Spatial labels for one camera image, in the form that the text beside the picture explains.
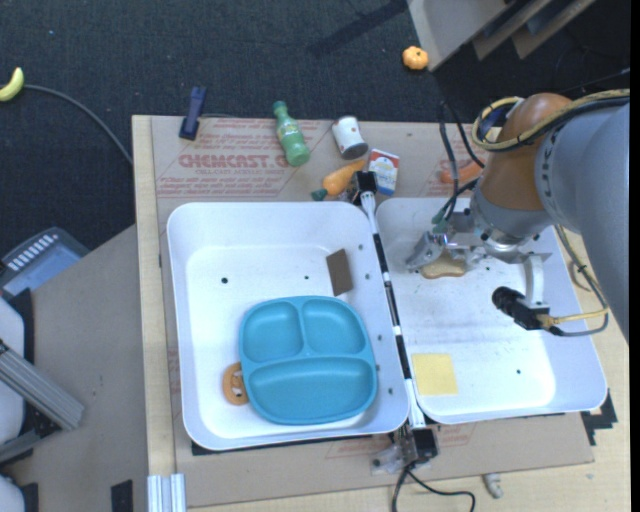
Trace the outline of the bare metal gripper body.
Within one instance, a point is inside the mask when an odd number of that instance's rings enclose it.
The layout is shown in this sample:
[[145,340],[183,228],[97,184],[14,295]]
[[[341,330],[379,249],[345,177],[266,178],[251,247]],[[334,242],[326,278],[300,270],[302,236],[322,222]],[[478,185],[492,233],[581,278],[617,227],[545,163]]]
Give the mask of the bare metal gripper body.
[[454,212],[440,222],[443,247],[481,246],[484,258],[492,257],[507,264],[524,264],[531,257],[546,261],[550,252],[527,249],[525,243],[531,238],[516,237],[495,228],[477,212]]

